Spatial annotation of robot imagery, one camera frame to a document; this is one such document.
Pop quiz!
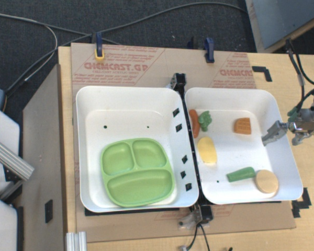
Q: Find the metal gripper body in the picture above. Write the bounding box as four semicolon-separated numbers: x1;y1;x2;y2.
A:
294;108;314;139

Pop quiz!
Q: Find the orange waffle biscuit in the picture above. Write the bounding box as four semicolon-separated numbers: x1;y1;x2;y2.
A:
233;117;252;135

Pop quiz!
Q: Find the white plastic tray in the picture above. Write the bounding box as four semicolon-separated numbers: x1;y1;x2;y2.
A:
75;85;200;214
184;87;304;206

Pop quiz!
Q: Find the tan round biscuit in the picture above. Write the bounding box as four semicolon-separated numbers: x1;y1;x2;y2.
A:
254;169;279;194

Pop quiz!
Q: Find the green cucumber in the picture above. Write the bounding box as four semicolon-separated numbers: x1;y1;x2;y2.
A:
226;166;257;183

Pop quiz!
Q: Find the yellow oval toy food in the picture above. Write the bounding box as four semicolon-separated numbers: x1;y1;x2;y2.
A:
197;136;218;165

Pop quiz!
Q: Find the green broccoli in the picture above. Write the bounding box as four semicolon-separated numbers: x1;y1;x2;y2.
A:
197;110;213;133

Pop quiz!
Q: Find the orange carrot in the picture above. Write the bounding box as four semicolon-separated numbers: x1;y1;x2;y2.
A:
188;109;200;139

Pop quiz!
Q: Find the thin black rod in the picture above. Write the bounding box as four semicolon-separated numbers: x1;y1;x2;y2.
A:
180;87;204;207

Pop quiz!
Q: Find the brown cardboard board red print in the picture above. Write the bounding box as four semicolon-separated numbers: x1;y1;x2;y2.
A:
70;42;297;243

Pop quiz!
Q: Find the green divided plate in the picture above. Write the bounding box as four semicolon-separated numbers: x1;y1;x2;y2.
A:
99;138;176;208

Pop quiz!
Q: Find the black block with wires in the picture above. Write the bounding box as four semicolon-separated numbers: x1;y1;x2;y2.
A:
169;72;187;92
189;204;214;223

